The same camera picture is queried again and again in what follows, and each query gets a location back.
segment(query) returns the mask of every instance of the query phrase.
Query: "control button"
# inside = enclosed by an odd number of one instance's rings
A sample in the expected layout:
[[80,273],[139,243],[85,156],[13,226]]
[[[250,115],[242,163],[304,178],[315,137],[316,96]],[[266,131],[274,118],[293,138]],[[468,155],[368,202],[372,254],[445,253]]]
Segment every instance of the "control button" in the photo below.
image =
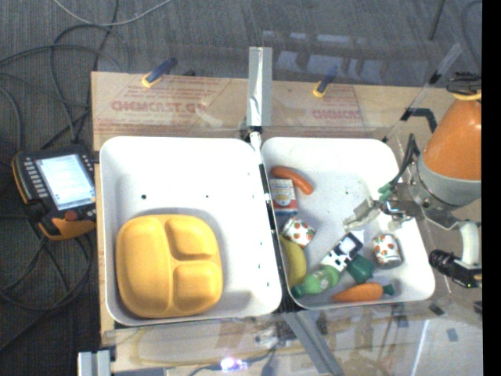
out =
[[74,222],[78,220],[78,213],[75,210],[66,210],[64,212],[64,219],[68,222]]

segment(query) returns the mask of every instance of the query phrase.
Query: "toy can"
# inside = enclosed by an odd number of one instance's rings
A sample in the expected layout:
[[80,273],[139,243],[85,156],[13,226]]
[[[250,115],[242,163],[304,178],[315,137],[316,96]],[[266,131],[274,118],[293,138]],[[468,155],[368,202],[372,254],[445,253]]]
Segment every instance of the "toy can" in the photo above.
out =
[[373,238],[377,265],[382,269],[392,269],[402,264],[398,242],[392,234],[381,234]]
[[315,235],[315,229],[299,216],[292,215],[283,225],[281,234],[286,239],[304,248],[312,240],[313,235]]

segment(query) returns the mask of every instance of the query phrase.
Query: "blue and yellow clamp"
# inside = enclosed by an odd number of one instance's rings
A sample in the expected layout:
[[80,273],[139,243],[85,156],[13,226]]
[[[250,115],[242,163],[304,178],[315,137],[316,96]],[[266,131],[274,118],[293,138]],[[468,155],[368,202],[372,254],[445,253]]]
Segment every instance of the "blue and yellow clamp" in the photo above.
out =
[[177,64],[178,61],[175,57],[172,57],[169,60],[165,60],[161,65],[141,78],[142,84],[147,88],[151,88],[153,85],[160,82],[162,75],[171,72],[171,69],[174,68]]
[[329,83],[333,81],[336,75],[337,75],[337,66],[332,66],[327,75],[323,78],[323,80],[318,82],[315,85],[315,88],[313,88],[312,90],[313,95],[320,98],[324,97],[327,92],[327,86],[329,86]]

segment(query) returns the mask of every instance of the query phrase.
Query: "toy bottle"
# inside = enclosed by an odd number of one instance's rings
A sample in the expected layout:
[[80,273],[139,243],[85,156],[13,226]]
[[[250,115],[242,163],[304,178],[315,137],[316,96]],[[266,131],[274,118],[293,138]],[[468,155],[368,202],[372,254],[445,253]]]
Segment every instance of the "toy bottle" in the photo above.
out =
[[305,295],[320,294],[326,289],[337,285],[340,277],[341,274],[336,268],[324,265],[315,272],[307,274],[303,282],[292,287],[290,292],[295,298],[301,298]]

